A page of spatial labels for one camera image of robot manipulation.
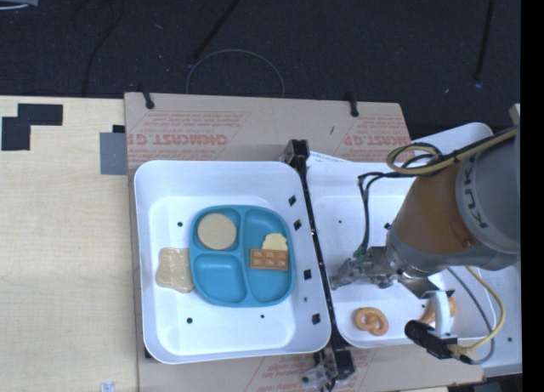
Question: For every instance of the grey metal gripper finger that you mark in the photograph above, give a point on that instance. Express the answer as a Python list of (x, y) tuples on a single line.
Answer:
[(347, 268), (340, 283)]

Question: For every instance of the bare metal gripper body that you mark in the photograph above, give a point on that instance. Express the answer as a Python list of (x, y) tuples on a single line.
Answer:
[(380, 267)]

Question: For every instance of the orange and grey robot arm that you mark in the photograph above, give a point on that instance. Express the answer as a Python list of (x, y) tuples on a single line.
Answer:
[(429, 216)]

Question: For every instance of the thin black rod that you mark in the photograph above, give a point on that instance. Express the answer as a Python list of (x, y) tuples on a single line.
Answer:
[(316, 250)]

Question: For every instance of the orange pretzel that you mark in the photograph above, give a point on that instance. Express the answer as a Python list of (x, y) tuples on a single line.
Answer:
[(364, 318)]

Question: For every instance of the white plastic tray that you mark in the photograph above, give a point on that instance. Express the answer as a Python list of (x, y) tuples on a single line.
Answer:
[(382, 203), (221, 331)]

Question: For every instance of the orange toy food piece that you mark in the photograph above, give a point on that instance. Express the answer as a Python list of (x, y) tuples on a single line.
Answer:
[(429, 314)]

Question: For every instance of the brown waffle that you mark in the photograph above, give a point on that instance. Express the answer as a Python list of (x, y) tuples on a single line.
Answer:
[(269, 259)]

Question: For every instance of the pale yellow toy food piece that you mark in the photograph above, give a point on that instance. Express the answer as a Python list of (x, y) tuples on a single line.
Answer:
[(275, 241)]

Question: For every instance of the white printed paper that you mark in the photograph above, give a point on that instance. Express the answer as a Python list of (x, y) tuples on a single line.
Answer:
[(327, 157)]

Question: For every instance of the blue divided plate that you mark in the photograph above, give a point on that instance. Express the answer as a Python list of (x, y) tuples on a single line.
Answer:
[(221, 280)]

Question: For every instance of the round tan biscuit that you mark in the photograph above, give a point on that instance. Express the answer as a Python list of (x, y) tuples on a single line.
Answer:
[(217, 231)]

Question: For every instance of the brown cardboard board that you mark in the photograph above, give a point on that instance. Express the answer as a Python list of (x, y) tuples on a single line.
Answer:
[(263, 126)]

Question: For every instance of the beige bread slice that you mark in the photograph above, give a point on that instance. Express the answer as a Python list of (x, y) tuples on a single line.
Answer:
[(174, 271)]

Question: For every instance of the black cylinder on white bracket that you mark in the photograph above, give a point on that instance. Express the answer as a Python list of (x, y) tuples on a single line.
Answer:
[(429, 337)]

